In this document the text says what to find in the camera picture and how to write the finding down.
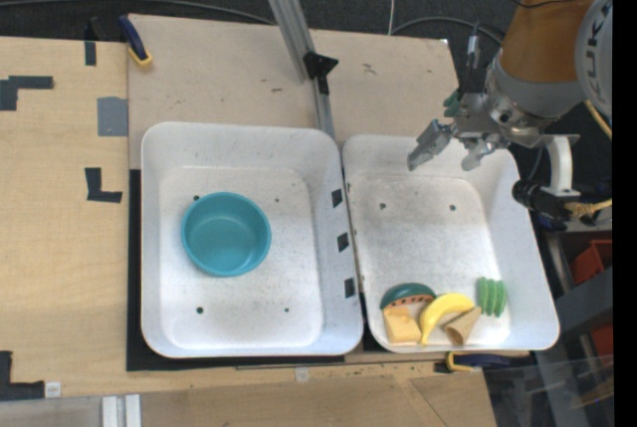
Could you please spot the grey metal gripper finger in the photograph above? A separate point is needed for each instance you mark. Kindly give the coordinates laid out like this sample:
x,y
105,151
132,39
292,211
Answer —
x,y
428,147
475,153

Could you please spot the black cylinder on white bracket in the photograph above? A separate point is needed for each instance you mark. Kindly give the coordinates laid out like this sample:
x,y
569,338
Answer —
x,y
552,186

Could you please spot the yellow banana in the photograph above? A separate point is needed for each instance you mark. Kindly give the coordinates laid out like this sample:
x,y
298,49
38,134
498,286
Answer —
x,y
440,308

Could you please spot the white plastic tray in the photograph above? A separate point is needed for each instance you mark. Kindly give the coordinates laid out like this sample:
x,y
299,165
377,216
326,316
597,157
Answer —
x,y
239,315
428,241

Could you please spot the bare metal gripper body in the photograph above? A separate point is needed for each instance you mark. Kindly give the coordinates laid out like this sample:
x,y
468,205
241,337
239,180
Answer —
x,y
490,119

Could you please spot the teal bowl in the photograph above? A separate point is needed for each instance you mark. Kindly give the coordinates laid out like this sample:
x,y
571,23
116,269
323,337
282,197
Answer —
x,y
225,234

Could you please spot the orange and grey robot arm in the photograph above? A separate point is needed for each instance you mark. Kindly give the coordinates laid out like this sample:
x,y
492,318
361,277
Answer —
x,y
547,37

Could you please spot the watermelon slice toy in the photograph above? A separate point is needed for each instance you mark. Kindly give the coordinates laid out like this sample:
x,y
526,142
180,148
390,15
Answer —
x,y
405,294

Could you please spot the yellow cheese wedge toy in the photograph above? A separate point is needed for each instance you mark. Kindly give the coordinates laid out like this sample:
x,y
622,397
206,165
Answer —
x,y
400,328

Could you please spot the tan ice cream cone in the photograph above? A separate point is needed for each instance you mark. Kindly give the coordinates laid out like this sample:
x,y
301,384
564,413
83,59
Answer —
x,y
460,328

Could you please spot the green pea pod toy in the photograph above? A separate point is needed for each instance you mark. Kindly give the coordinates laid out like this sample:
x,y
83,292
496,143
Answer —
x,y
491,296

